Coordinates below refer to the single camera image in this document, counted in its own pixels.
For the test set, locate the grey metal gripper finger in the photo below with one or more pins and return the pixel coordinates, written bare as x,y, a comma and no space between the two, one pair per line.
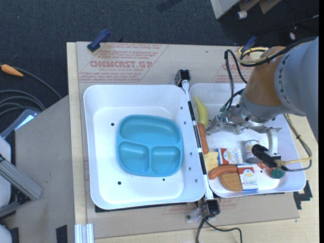
214,125
240,130

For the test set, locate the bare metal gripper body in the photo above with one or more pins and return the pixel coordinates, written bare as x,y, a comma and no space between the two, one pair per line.
236,116

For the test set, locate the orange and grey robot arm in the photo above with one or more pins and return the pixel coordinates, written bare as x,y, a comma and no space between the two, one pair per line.
291,80

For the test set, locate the orange sausage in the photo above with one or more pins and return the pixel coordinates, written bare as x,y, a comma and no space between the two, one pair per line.
222,170
203,138

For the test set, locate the yellow banana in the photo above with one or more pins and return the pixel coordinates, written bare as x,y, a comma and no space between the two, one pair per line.
203,111

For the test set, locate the thin black and white rod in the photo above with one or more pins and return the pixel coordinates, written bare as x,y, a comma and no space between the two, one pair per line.
195,125

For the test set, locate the red and white carton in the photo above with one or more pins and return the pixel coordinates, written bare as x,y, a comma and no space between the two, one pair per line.
248,177
229,156

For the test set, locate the yellow cheese slice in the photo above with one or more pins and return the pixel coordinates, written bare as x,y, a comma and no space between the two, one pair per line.
211,161

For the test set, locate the red toy piece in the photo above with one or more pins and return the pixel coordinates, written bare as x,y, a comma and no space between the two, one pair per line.
261,165

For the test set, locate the brown waffle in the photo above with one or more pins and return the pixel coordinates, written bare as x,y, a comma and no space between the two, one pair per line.
231,182

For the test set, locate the green round toy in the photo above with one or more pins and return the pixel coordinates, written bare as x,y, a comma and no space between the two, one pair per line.
277,173

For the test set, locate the blue divided plate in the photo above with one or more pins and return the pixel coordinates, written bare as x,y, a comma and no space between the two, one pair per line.
149,135

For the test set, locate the white plastic tray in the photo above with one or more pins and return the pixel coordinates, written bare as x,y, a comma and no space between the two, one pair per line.
283,181
106,145

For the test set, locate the brown cardboard board red print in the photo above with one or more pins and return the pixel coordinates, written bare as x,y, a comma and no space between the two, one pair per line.
121,64

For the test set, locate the orange carrot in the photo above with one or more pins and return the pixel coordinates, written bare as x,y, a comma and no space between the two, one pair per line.
10,70

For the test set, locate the black cylinder on white bracket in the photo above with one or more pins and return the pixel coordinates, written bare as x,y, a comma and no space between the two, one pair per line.
265,157

